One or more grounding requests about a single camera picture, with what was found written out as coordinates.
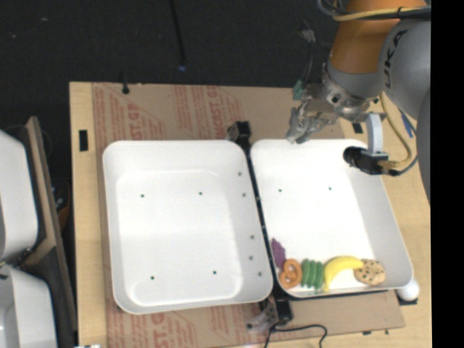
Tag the black cylinder on white bracket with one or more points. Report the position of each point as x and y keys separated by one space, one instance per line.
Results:
x=373 y=132

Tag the brown cardboard board, red print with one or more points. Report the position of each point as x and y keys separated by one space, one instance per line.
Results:
x=203 y=111

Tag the white plastic tray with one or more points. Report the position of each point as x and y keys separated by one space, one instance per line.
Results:
x=181 y=230
x=319 y=216

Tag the yellow banana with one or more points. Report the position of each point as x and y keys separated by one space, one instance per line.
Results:
x=339 y=265

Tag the orange pretzel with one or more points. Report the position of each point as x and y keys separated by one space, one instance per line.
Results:
x=283 y=279

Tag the brown chocolate chip biscuit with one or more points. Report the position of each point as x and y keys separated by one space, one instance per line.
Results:
x=369 y=272

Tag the green pea pod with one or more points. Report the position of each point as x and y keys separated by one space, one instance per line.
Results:
x=311 y=274

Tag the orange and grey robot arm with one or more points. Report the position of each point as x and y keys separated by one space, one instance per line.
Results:
x=366 y=38

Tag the white egg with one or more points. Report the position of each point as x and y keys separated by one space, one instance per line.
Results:
x=407 y=290

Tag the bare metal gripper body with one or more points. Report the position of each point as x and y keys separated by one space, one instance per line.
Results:
x=339 y=102

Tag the thin black rod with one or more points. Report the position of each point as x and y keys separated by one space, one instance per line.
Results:
x=261 y=212

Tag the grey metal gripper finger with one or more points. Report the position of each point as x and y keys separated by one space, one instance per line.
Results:
x=310 y=127
x=295 y=127

